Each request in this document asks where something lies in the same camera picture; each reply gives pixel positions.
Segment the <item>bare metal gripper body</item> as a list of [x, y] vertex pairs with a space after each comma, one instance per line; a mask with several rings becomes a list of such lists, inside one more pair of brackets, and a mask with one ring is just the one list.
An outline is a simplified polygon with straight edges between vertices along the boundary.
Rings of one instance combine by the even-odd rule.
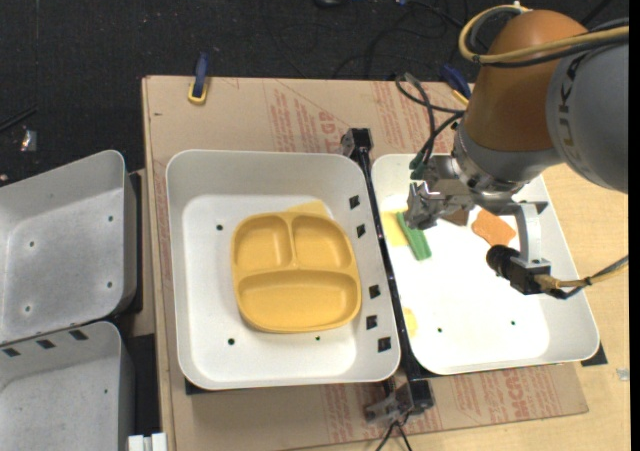
[[494, 215], [507, 214], [524, 182], [496, 179], [473, 162], [453, 155], [433, 155], [410, 163], [409, 194], [441, 201], [440, 218], [478, 206]]

